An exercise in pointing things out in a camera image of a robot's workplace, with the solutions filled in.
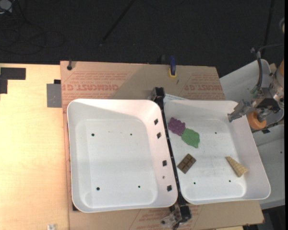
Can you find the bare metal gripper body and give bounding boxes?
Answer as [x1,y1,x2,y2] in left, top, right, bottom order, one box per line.
[252,80,285,114]

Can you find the orange round object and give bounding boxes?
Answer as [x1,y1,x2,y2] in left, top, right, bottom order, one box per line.
[246,110,267,130]

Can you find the white plastic tray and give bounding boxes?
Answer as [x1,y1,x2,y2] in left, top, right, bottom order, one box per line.
[66,98,179,213]
[163,99,271,205]

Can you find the green grapes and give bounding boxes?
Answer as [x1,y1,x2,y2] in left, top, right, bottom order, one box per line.
[181,127,201,149]

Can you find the beige ice cream cone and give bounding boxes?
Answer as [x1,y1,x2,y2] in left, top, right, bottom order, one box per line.
[225,156,249,178]

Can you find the purple grapes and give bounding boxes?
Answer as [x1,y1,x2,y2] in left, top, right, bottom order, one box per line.
[167,117,186,136]

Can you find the brown chocolate bar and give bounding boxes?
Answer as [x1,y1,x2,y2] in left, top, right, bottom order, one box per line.
[177,153,197,174]

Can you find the thin black rod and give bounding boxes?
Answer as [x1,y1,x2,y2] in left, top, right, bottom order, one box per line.
[158,97,185,207]

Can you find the brown cardboard board red print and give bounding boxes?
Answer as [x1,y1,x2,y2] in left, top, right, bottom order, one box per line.
[60,60,265,230]

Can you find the black block with wires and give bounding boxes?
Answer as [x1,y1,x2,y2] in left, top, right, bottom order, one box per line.
[150,87,166,101]
[177,204,192,223]

